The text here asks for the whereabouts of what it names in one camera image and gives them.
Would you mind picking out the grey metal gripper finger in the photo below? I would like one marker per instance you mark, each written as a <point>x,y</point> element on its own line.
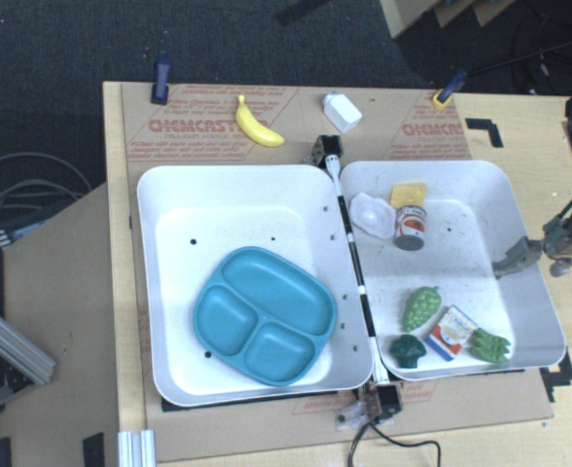
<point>517,257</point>

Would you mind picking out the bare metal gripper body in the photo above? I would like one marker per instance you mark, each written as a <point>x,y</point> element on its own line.
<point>569,247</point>

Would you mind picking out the white plastic tray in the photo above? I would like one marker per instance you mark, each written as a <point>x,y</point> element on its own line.
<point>247,188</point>
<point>466,261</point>

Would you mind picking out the green bean pods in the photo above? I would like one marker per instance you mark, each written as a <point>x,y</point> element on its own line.
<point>490,347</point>

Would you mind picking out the white blue and orange carton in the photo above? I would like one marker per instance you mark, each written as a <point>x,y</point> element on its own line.
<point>450,334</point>

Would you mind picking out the green grapes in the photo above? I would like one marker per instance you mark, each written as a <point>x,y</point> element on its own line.
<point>420,308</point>

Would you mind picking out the small red and white can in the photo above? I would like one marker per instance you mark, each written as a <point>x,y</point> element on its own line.
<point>410,229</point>

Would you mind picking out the yellow cheese slice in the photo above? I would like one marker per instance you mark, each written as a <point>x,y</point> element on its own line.
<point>409,194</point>

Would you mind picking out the dark green broccoli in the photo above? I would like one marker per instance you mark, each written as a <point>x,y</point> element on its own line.
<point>407,350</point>

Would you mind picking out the thin black and white rod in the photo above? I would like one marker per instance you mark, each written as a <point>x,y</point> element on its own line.
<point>355,256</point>

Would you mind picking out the white plastic bottle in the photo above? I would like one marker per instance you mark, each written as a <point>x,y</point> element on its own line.
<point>343,111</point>

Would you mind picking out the blue divided plate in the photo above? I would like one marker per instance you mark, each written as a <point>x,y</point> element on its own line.
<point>266,304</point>

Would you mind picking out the yellow banana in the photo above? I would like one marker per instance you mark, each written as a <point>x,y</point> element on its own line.
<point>257,132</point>

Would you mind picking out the brown cardboard board red print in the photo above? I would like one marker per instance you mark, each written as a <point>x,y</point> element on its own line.
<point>276,431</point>

